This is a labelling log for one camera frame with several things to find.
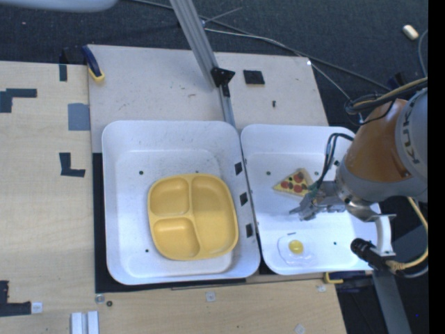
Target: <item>cable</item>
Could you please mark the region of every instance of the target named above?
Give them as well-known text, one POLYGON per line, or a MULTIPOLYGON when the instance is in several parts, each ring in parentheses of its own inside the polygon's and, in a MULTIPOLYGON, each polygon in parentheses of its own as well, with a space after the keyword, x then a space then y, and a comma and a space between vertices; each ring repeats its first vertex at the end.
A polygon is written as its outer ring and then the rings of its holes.
POLYGON ((397 273, 397 276, 402 277, 402 278, 417 278, 417 277, 423 276, 427 272, 428 272, 428 265, 426 265, 424 268, 422 268, 422 270, 417 271, 415 273, 405 273, 404 271, 399 271, 397 273))
POLYGON ((412 208, 416 212, 422 225, 425 228, 426 235, 427 235, 427 245, 426 245, 425 251, 423 252, 423 255, 414 261, 411 261, 411 262, 398 262, 398 261, 394 261, 394 260, 386 261, 386 265, 389 267, 390 271, 392 271, 392 272, 401 271, 404 269, 408 269, 410 267, 414 267, 414 266, 422 263, 428 257, 428 223, 425 220, 425 217, 423 216, 422 212, 419 209, 419 206, 415 203, 415 201, 411 197, 408 197, 408 201, 410 202, 412 208))
POLYGON ((202 25, 205 26, 205 25, 208 24, 209 22, 213 22, 213 21, 215 21, 215 20, 217 20, 217 19, 220 19, 221 17, 227 16, 228 14, 235 13, 236 11, 239 11, 239 10, 241 10, 241 9, 242 9, 242 7, 241 7, 241 8, 235 8, 235 9, 230 10, 230 11, 227 11, 227 12, 225 12, 225 13, 216 15, 216 16, 212 17, 211 19, 206 19, 206 20, 202 23, 202 25))
MULTIPOLYGON (((378 83, 378 82, 376 82, 376 81, 373 81, 372 79, 369 79, 369 78, 367 78, 367 77, 365 77, 365 76, 363 76, 363 75, 360 75, 360 74, 358 74, 358 73, 355 73, 355 72, 352 72, 352 71, 350 71, 350 70, 347 70, 347 69, 345 69, 345 68, 342 68, 342 67, 339 67, 338 65, 333 65, 333 64, 331 64, 331 63, 328 63, 328 62, 326 62, 326 61, 323 61, 323 60, 321 60, 321 59, 319 59, 319 58, 315 58, 315 57, 313 57, 313 56, 310 56, 309 54, 304 54, 304 53, 302 53, 302 52, 300 52, 300 51, 297 51, 296 49, 293 49, 293 48, 290 48, 290 47, 288 47, 288 46, 286 46, 286 45, 283 45, 281 42, 278 42, 278 41, 276 41, 276 40, 273 40, 272 38, 267 38, 267 37, 262 37, 262 36, 258 36, 258 35, 253 35, 253 34, 251 34, 251 33, 233 33, 233 32, 227 32, 227 31, 220 31, 220 30, 214 30, 214 29, 208 29, 208 28, 205 28, 205 30, 206 31, 208 31, 208 32, 215 32, 215 33, 222 33, 222 34, 225 34, 225 35, 234 35, 234 36, 238 36, 238 37, 245 37, 245 38, 255 38, 255 39, 258 39, 258 40, 263 40, 264 42, 268 42, 268 43, 270 43, 270 44, 272 44, 272 45, 275 45, 275 46, 278 46, 278 47, 281 47, 282 49, 285 49, 285 50, 287 50, 287 51, 290 51, 290 52, 292 52, 292 53, 294 53, 296 56, 299 56, 299 57, 306 57, 306 58, 309 58, 310 60, 312 60, 312 61, 316 61, 316 62, 319 62, 319 63, 322 63, 322 64, 324 64, 324 65, 328 65, 328 66, 330 66, 330 67, 333 67, 333 68, 335 68, 335 69, 337 69, 337 70, 341 70, 342 72, 346 72, 346 73, 348 73, 348 74, 351 74, 351 75, 353 75, 353 76, 355 76, 355 77, 358 77, 358 78, 360 78, 360 79, 363 79, 363 80, 365 80, 365 81, 368 81, 368 82, 370 82, 370 83, 372 83, 372 84, 375 84, 375 85, 377 85, 377 86, 379 86, 379 87, 381 87, 381 88, 383 88, 383 89, 385 89, 385 90, 389 90, 389 88, 388 87, 386 87, 386 86, 383 86, 382 84, 380 84, 380 83, 378 83)), ((323 76, 325 77, 325 78, 327 78, 331 83, 333 83, 348 99, 350 99, 349 98, 349 96, 347 96, 347 94, 338 86, 338 85, 336 85, 334 82, 333 82, 333 80, 331 80, 331 78, 328 78, 327 76, 326 76, 326 74, 325 73, 323 73, 323 72, 321 72, 317 67, 316 67, 316 69, 321 73, 321 74, 323 74, 323 76)))
MULTIPOLYGON (((141 3, 141 4, 144 4, 144 5, 155 6, 155 7, 158 7, 158 8, 165 8, 165 9, 167 9, 167 10, 174 10, 172 6, 165 5, 165 4, 162 4, 162 3, 155 3, 155 2, 152 2, 152 1, 148 1, 148 0, 123 0, 123 1, 131 1, 131 2, 134 2, 134 3, 141 3)), ((345 73, 347 73, 347 74, 350 74, 350 75, 352 75, 352 76, 354 76, 354 77, 363 79, 363 80, 369 82, 370 84, 374 84, 375 86, 379 86, 379 87, 382 88, 383 90, 389 90, 389 88, 388 88, 387 86, 385 86, 385 85, 383 85, 383 84, 381 84, 381 83, 378 83, 377 81, 374 81, 374 80, 372 80, 372 79, 370 79, 370 78, 368 78, 368 77, 365 77, 364 75, 361 75, 361 74, 359 74, 359 73, 353 72, 353 71, 351 71, 351 70, 347 70, 346 68, 340 67, 340 66, 338 66, 338 65, 334 65, 334 64, 329 63, 329 62, 327 62, 327 61, 324 61, 324 60, 322 60, 322 59, 319 59, 319 58, 310 56, 309 54, 304 54, 304 53, 302 53, 302 52, 300 52, 300 51, 297 51, 296 49, 292 49, 292 48, 290 48, 290 47, 288 47, 288 46, 286 46, 286 45, 283 45, 282 43, 280 43, 280 42, 278 42, 278 41, 276 41, 276 40, 273 40, 273 39, 271 39, 271 38, 265 38, 265 37, 257 36, 257 35, 255 35, 255 34, 253 34, 253 33, 244 31, 244 30, 239 29, 239 28, 237 28, 237 27, 235 27, 235 26, 232 26, 232 25, 229 25, 229 24, 225 24, 225 23, 223 23, 223 22, 216 21, 216 20, 215 20, 215 17, 213 17, 213 18, 209 18, 209 17, 205 17, 205 16, 201 16, 201 15, 200 15, 199 17, 200 17, 201 19, 203 19, 204 22, 206 22, 206 20, 209 20, 209 21, 210 21, 211 23, 213 23, 213 24, 217 24, 217 25, 219 25, 219 26, 221 26, 221 27, 225 27, 225 28, 227 28, 227 29, 231 29, 231 30, 233 30, 233 31, 237 31, 238 33, 232 33, 232 32, 226 32, 226 31, 219 31, 219 30, 213 30, 213 29, 206 29, 206 30, 208 30, 208 31, 210 31, 210 32, 214 32, 214 33, 224 33, 224 34, 228 34, 228 35, 238 35, 238 36, 241 36, 241 37, 250 37, 250 38, 256 38, 256 39, 259 39, 259 40, 263 40, 263 41, 265 41, 265 42, 267 42, 267 43, 270 43, 270 44, 275 45, 275 46, 278 46, 278 47, 280 47, 280 48, 282 48, 282 49, 284 49, 284 50, 287 50, 287 51, 289 51, 289 52, 292 52, 293 54, 295 54, 295 55, 297 55, 297 56, 303 56, 303 57, 309 58, 309 59, 312 60, 312 61, 316 61, 316 62, 321 63, 321 64, 324 64, 324 65, 326 65, 326 66, 328 66, 328 67, 332 67, 332 68, 334 68, 334 69, 336 69, 336 70, 339 70, 339 71, 345 72, 345 73)), ((349 98, 349 96, 347 96, 347 95, 344 93, 344 90, 342 90, 340 87, 338 87, 338 85, 336 85, 335 83, 334 83, 334 85, 335 85, 337 88, 339 88, 339 90, 340 90, 340 91, 341 91, 347 98, 349 98)))
POLYGON ((345 105, 346 113, 354 115, 360 111, 374 109, 377 106, 386 104, 397 98, 401 98, 406 95, 411 95, 419 89, 428 86, 428 77, 417 79, 408 84, 405 84, 397 89, 394 89, 384 95, 365 95, 357 98, 356 100, 349 102, 345 105))
POLYGON ((320 188, 321 184, 323 183, 323 180, 325 179, 326 173, 329 171, 330 166, 332 165, 332 160, 334 159, 335 146, 337 144, 337 139, 339 137, 343 137, 349 141, 353 141, 354 139, 353 137, 347 134, 342 134, 340 132, 333 133, 329 136, 326 143, 325 162, 323 164, 323 170, 321 171, 320 177, 314 182, 314 186, 316 187, 316 189, 320 188))
POLYGON ((69 13, 96 13, 113 7, 119 0, 0 0, 21 8, 37 8, 69 13))
POLYGON ((364 122, 355 122, 354 120, 351 119, 351 117, 348 113, 346 113, 346 115, 348 116, 349 121, 351 121, 355 126, 363 126, 363 125, 369 124, 370 122, 383 119, 386 115, 388 115, 389 111, 391 110, 391 108, 395 102, 396 102, 396 100, 391 101, 391 104, 388 106, 388 109, 381 116, 378 116, 377 118, 374 118, 374 119, 366 120, 364 122))
POLYGON ((426 36, 426 34, 428 33, 428 30, 426 30, 425 32, 423 32, 419 38, 419 44, 417 47, 417 55, 419 57, 419 62, 420 62, 420 66, 422 68, 422 72, 423 75, 426 77, 428 75, 428 71, 425 69, 425 65, 423 64, 423 59, 422 59, 422 52, 421 52, 421 46, 422 46, 422 41, 423 38, 426 36))

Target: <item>black carpet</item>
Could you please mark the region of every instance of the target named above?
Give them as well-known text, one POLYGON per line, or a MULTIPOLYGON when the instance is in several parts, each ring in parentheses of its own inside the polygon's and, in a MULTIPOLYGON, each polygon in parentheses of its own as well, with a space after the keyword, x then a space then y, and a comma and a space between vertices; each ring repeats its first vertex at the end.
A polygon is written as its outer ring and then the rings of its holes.
MULTIPOLYGON (((169 5, 168 0, 147 1, 169 5)), ((321 70, 314 70, 314 74, 333 126, 357 130, 357 120, 351 120, 343 110, 343 92, 353 99, 384 93, 394 81, 413 81, 428 70, 429 0, 193 1, 203 18, 241 8, 218 20, 237 30, 208 23, 211 29, 263 36, 309 56, 321 70), (411 24, 423 38, 409 40, 402 33, 406 24, 411 24)), ((79 47, 86 44, 189 49, 171 10, 129 0, 93 14, 0 5, 0 32, 0 61, 58 63, 65 49, 71 52, 74 63, 82 63, 79 47)), ((258 39, 215 32, 208 32, 208 37, 214 51, 289 56, 294 53, 258 39)), ((398 215, 392 222, 394 239, 419 225, 404 199, 388 200, 382 204, 382 210, 398 215)), ((366 279, 360 285, 359 281, 356 283, 352 289, 338 288, 348 333, 386 333, 372 283, 366 279)), ((397 285, 412 332, 429 333, 428 274, 409 280, 397 278, 397 285)))

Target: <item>black tape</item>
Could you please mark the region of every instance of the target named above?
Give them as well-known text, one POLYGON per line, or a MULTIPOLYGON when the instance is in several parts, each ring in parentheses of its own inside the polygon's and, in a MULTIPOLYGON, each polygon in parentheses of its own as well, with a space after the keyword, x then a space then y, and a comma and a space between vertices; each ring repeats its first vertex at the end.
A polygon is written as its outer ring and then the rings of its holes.
POLYGON ((0 92, 0 113, 13 111, 13 97, 37 97, 37 89, 7 88, 0 92))
POLYGON ((0 92, 0 113, 10 113, 12 110, 12 97, 7 92, 0 92))
POLYGON ((90 129, 90 107, 82 103, 68 104, 68 129, 87 131, 90 129))
POLYGON ((30 315, 31 302, 8 303, 8 283, 9 281, 0 281, 0 317, 30 315))
POLYGON ((265 84, 263 73, 259 70, 244 70, 243 73, 246 84, 265 84))
POLYGON ((248 194, 247 193, 243 193, 239 196, 239 201, 241 203, 241 206, 243 206, 245 203, 248 202, 248 194))
POLYGON ((8 302, 8 282, 0 281, 0 305, 8 302))
POLYGON ((241 172, 243 172, 243 164, 241 162, 238 162, 235 164, 235 173, 236 175, 239 175, 241 172))
POLYGON ((6 92, 11 97, 37 97, 37 89, 7 88, 6 92))
POLYGON ((251 223, 245 226, 245 234, 247 235, 247 237, 251 237, 253 235, 253 226, 251 223))
POLYGON ((62 166, 62 171, 60 175, 67 175, 70 177, 84 177, 85 170, 73 170, 71 169, 71 154, 69 152, 60 152, 60 164, 62 166))
POLYGON ((68 81, 68 68, 66 64, 58 65, 58 80, 68 81))

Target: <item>black bracket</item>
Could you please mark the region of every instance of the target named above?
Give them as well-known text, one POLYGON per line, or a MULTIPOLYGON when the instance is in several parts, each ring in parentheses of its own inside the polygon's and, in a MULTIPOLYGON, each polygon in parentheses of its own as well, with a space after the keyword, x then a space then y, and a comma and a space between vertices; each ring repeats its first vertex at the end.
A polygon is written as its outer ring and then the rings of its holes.
POLYGON ((222 87, 222 94, 225 97, 230 97, 229 92, 229 82, 232 80, 232 78, 235 75, 235 72, 232 72, 231 70, 224 70, 219 67, 214 67, 210 71, 211 76, 213 77, 213 81, 215 82, 215 85, 217 87, 222 87))

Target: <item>black cable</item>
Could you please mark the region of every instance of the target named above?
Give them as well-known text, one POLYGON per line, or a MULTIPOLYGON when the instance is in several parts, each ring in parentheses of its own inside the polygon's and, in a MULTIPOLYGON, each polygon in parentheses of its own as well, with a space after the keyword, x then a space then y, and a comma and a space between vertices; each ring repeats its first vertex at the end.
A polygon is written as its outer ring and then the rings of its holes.
POLYGON ((355 126, 363 126, 363 125, 369 124, 370 122, 373 122, 373 121, 376 121, 376 120, 379 120, 379 119, 383 119, 386 115, 388 115, 389 111, 391 110, 391 108, 392 108, 392 106, 394 105, 395 102, 396 102, 396 100, 393 100, 393 101, 391 102, 391 104, 389 105, 388 109, 387 109, 381 116, 378 116, 377 118, 370 119, 370 120, 367 120, 367 121, 364 121, 364 122, 355 122, 355 121, 350 117, 350 114, 346 113, 346 115, 348 116, 349 121, 350 121, 352 124, 354 124, 355 126))
MULTIPOLYGON (((131 2, 134 2, 134 3, 141 3, 141 4, 143 4, 143 5, 155 6, 155 7, 157 7, 157 8, 164 8, 164 9, 167 9, 167 10, 174 10, 172 6, 165 5, 165 4, 162 4, 162 3, 154 3, 154 2, 152 2, 152 1, 147 1, 147 0, 124 0, 124 1, 131 1, 131 2)), ((205 16, 202 16, 202 15, 199 15, 199 18, 200 18, 200 19, 203 19, 204 21, 205 21, 205 20, 210 20, 210 19, 211 19, 211 18, 209 18, 209 17, 205 17, 205 16)), ((231 29, 231 30, 233 30, 233 31, 242 33, 242 34, 244 34, 244 35, 246 35, 246 36, 250 36, 250 37, 256 36, 256 35, 253 34, 253 33, 244 31, 244 30, 242 30, 242 29, 239 29, 238 27, 235 27, 235 26, 232 26, 232 25, 229 25, 229 24, 225 24, 224 22, 219 22, 219 21, 217 21, 217 20, 212 20, 212 21, 210 21, 210 23, 212 23, 212 24, 217 24, 217 25, 219 25, 219 26, 221 26, 221 27, 225 27, 226 29, 231 29)), ((383 90, 388 90, 388 91, 390 90, 388 87, 384 86, 383 84, 378 83, 377 81, 374 81, 374 80, 372 80, 372 79, 370 79, 370 78, 368 78, 368 77, 365 77, 364 75, 361 75, 361 74, 359 74, 359 73, 353 72, 353 71, 351 71, 351 70, 347 70, 346 68, 340 67, 340 66, 338 66, 338 65, 334 65, 334 64, 329 63, 329 62, 327 62, 327 61, 324 61, 324 60, 322 60, 322 59, 319 59, 319 58, 310 56, 309 54, 302 53, 302 52, 300 52, 300 51, 297 51, 296 49, 287 47, 286 45, 283 45, 282 43, 279 43, 278 41, 274 41, 274 40, 271 40, 271 39, 264 39, 264 41, 267 42, 267 43, 270 43, 270 44, 272 44, 272 45, 275 45, 275 46, 277 46, 277 47, 280 47, 280 48, 282 48, 282 49, 284 49, 284 50, 287 50, 287 51, 289 51, 289 52, 292 52, 292 53, 295 54, 296 56, 303 56, 303 57, 309 58, 309 59, 311 59, 311 60, 313 60, 313 61, 316 61, 316 62, 318 62, 318 63, 324 64, 324 65, 326 65, 326 66, 328 66, 328 67, 332 67, 332 68, 334 68, 334 69, 336 69, 336 70, 340 70, 340 71, 345 72, 345 73, 347 73, 347 74, 353 75, 354 77, 357 77, 357 78, 360 78, 360 79, 362 79, 362 80, 365 80, 365 81, 367 81, 367 82, 369 82, 369 83, 371 83, 371 84, 374 84, 375 86, 379 86, 379 87, 381 87, 383 90)))
POLYGON ((334 152, 335 152, 335 147, 337 144, 337 139, 339 137, 343 137, 346 140, 349 141, 353 141, 354 138, 347 135, 347 134, 342 134, 341 132, 336 132, 333 133, 329 136, 329 138, 327 139, 327 143, 326 143, 326 154, 325 154, 325 161, 323 164, 323 170, 321 171, 321 175, 320 177, 315 181, 315 185, 317 187, 317 189, 320 188, 321 184, 323 183, 323 180, 327 174, 327 172, 329 171, 329 168, 332 164, 332 160, 334 158, 334 152))
POLYGON ((399 93, 390 95, 389 97, 382 97, 381 95, 371 96, 365 95, 359 97, 353 101, 347 101, 345 103, 345 112, 349 115, 355 115, 363 111, 374 109, 380 105, 386 104, 387 102, 392 102, 395 99, 402 99, 407 96, 412 96, 416 91, 421 90, 428 86, 428 81, 421 82, 415 86, 402 90, 399 93))

